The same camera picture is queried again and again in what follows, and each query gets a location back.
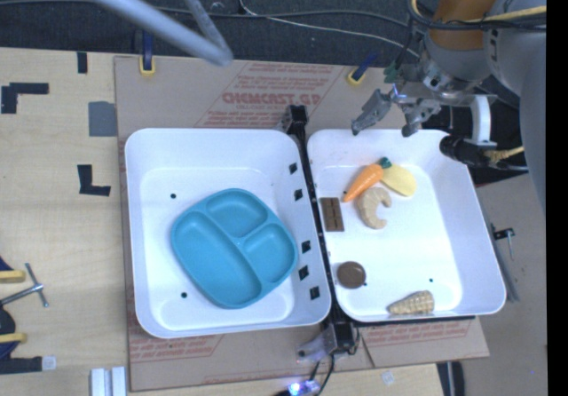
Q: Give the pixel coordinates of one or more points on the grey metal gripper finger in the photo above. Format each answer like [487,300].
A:
[413,121]
[370,112]

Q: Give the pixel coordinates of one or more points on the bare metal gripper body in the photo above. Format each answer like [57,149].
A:
[428,85]

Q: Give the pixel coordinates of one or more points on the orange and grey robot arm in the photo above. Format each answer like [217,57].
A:
[510,21]

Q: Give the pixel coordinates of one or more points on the yellow lemon slice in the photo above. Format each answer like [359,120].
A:
[400,181]

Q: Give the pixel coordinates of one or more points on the orange carrot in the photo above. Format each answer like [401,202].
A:
[361,183]

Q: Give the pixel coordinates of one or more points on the beige croissant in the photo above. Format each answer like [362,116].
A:
[373,208]

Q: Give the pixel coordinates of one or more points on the brown chocolate bar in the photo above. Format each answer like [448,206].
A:
[332,214]

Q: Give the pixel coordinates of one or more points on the thin black rod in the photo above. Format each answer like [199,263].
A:
[316,208]

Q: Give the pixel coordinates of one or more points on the white plastic tray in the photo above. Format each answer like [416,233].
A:
[426,243]
[155,225]

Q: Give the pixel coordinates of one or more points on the brown round biscuit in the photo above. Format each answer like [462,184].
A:
[350,274]

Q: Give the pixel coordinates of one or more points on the beige corn cob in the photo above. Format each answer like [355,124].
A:
[412,303]

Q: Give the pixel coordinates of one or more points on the brown cardboard board red print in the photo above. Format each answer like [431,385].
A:
[186,88]

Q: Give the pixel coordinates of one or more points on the blue divided plate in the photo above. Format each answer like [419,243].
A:
[233,247]

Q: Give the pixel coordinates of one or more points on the black cylinder on white bracket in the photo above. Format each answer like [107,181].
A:
[472,141]

